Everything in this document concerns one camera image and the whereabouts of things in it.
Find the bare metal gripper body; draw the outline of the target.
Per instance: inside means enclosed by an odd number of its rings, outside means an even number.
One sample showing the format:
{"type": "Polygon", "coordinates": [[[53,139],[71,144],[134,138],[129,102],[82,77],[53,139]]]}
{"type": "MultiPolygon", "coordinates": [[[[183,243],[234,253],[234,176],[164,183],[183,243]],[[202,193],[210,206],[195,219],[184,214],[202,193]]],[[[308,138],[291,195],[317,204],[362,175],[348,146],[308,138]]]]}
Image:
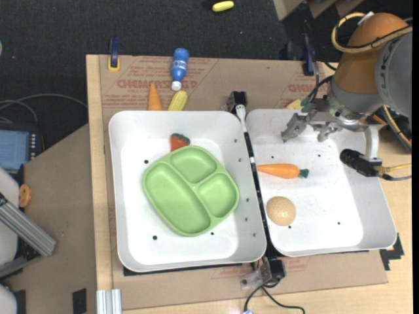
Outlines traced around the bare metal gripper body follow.
{"type": "Polygon", "coordinates": [[[353,112],[335,98],[327,96],[314,100],[305,122],[317,131],[359,132],[368,128],[368,125],[364,123],[364,118],[363,114],[353,112]]]}

